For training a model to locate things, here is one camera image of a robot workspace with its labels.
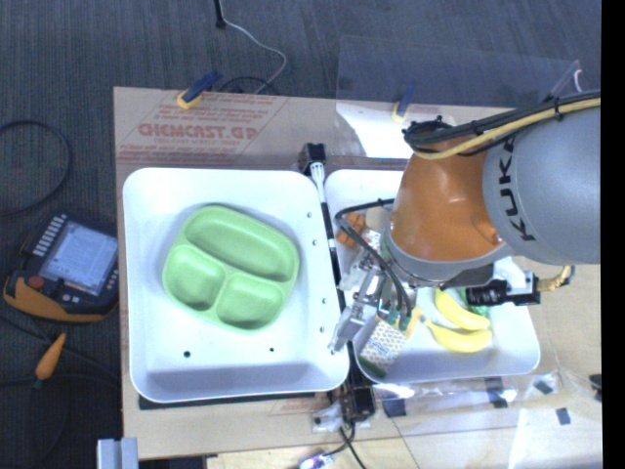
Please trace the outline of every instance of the yellow banana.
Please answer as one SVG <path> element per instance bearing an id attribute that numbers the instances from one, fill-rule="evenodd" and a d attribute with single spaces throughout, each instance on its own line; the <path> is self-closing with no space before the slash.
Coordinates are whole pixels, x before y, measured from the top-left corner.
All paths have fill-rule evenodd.
<path id="1" fill-rule="evenodd" d="M 460 326 L 460 328 L 465 330 L 484 330 L 490 326 L 490 320 L 487 317 L 466 310 L 447 292 L 437 289 L 435 304 L 444 317 Z"/>
<path id="2" fill-rule="evenodd" d="M 457 353 L 476 353 L 484 349 L 492 339 L 492 331 L 489 329 L 460 333 L 434 324 L 426 318 L 423 318 L 423 324 L 430 329 L 442 347 Z"/>

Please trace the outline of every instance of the white cable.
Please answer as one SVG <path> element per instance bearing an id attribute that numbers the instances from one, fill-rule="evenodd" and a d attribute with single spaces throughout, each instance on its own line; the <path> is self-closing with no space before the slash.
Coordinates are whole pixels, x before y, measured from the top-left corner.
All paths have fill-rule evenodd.
<path id="1" fill-rule="evenodd" d="M 222 15 L 224 14 L 224 8 L 221 5 L 220 2 L 220 10 L 222 11 Z M 270 47 L 268 45 L 265 45 L 261 42 L 259 42 L 253 35 L 252 33 L 250 33 L 247 29 L 239 26 L 238 24 L 234 24 L 230 21 L 228 21 L 226 18 L 223 18 L 224 22 L 233 27 L 234 29 L 236 29 L 237 31 L 240 31 L 241 33 L 243 33 L 245 36 L 247 36 L 250 40 L 252 40 L 256 45 L 258 45 L 259 47 L 261 47 L 262 49 L 265 49 L 266 51 L 270 51 L 273 52 L 274 54 L 278 54 L 281 58 L 282 58 L 282 65 L 277 69 L 277 71 L 270 77 L 269 80 L 266 81 L 266 83 L 264 85 L 262 85 L 254 94 L 259 94 L 265 87 L 267 87 L 267 85 L 271 84 L 275 78 L 278 77 L 278 75 L 282 72 L 282 70 L 284 70 L 286 68 L 286 64 L 287 64 L 287 59 L 286 56 L 278 51 L 277 49 L 274 49 L 273 47 Z"/>

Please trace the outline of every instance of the white tray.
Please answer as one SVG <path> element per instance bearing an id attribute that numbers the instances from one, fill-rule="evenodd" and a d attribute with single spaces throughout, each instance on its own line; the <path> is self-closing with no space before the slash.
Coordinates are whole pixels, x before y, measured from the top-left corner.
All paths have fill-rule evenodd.
<path id="1" fill-rule="evenodd" d="M 402 172 L 395 171 L 352 169 L 330 174 L 325 183 L 330 213 L 334 217 L 345 207 L 378 198 L 394 198 L 401 175 Z M 345 273 L 354 253 L 338 244 L 337 254 L 341 270 Z M 420 290 L 418 297 L 431 297 L 431 290 Z M 478 353 L 465 355 L 447 351 L 437 344 L 424 324 L 419 324 L 383 380 L 370 376 L 365 369 L 362 372 L 375 382 L 410 384 L 519 375 L 533 370 L 540 361 L 540 346 L 527 308 L 512 303 L 503 304 L 490 310 L 490 318 L 493 340 Z M 365 326 L 357 335 L 354 340 L 356 352 L 362 349 L 371 330 L 371 325 Z"/>
<path id="2" fill-rule="evenodd" d="M 300 253 L 295 286 L 277 321 L 241 335 L 176 307 L 161 282 L 188 215 L 221 203 L 289 236 Z M 349 370 L 327 348 L 340 316 L 316 189 L 289 171 L 146 168 L 123 189 L 130 373 L 148 400 L 176 403 L 328 391 Z"/>

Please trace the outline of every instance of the green plate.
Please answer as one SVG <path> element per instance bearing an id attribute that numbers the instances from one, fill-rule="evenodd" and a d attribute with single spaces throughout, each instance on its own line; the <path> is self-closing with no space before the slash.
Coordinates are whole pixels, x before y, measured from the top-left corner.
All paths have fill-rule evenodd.
<path id="1" fill-rule="evenodd" d="M 250 333 L 278 318 L 299 267 L 297 248 L 285 234 L 237 210 L 208 205 L 183 224 L 162 279 L 177 305 Z"/>

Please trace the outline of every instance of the table surface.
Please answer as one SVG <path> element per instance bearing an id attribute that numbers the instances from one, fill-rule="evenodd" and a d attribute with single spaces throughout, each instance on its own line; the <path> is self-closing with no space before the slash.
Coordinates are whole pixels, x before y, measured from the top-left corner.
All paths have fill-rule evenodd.
<path id="1" fill-rule="evenodd" d="M 312 413 L 325 394 L 259 402 L 141 409 L 129 370 L 129 326 L 122 187 L 148 166 L 294 169 L 305 143 L 336 148 L 334 160 L 362 165 L 337 144 L 333 100 L 207 93 L 196 109 L 176 106 L 177 92 L 116 88 L 115 156 L 120 264 L 120 329 L 124 436 L 137 438 L 140 459 L 218 454 L 209 467 L 297 467 L 338 446 L 337 433 L 313 432 Z M 391 105 L 370 104 L 384 111 Z M 455 123 L 492 114 L 475 107 L 413 106 L 415 115 L 443 114 Z M 343 131 L 340 138 L 345 139 Z M 524 269 L 550 277 L 555 267 L 520 259 Z M 531 307 L 541 338 L 545 376 L 559 379 L 556 394 L 510 408 L 463 407 L 408 415 L 378 411 L 359 426 L 354 448 L 367 467 L 540 467 L 601 464 L 601 403 L 588 377 L 602 373 L 601 266 L 580 266 L 572 283 L 543 294 Z M 348 450 L 334 467 L 358 467 Z"/>

